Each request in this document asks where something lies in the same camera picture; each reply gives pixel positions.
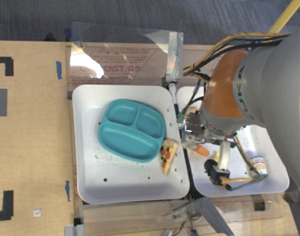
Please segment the black corner marker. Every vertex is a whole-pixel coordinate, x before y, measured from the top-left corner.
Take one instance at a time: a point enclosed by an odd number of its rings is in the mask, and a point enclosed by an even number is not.
[[[0,63],[4,63],[5,76],[13,76],[13,59],[11,57],[0,57]]]
[[[13,216],[13,191],[3,191],[2,210],[0,221],[11,220]]]

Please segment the white square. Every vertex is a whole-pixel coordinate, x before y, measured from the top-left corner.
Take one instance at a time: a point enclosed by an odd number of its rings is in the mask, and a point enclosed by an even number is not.
[[[40,217],[40,216],[42,216],[42,209],[34,209],[33,210],[33,216],[34,217]]]

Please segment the can label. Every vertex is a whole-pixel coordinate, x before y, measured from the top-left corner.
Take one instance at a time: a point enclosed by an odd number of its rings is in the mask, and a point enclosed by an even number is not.
[[[260,174],[267,175],[267,167],[264,157],[256,156],[251,158],[250,161],[254,168],[256,168]],[[252,175],[253,177],[257,177],[257,174],[254,171],[252,171]]]

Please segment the gray carpet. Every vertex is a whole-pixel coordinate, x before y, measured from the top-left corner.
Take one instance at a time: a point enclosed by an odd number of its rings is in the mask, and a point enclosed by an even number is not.
[[[214,44],[240,31],[268,31],[291,0],[0,0],[0,40],[64,41],[72,22],[184,32]],[[300,10],[285,31],[300,26]]]

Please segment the teal plate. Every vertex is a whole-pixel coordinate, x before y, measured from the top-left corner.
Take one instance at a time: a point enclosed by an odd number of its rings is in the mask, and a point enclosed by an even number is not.
[[[102,146],[135,162],[149,162],[159,153],[165,133],[162,115],[139,102],[113,101],[99,126]]]

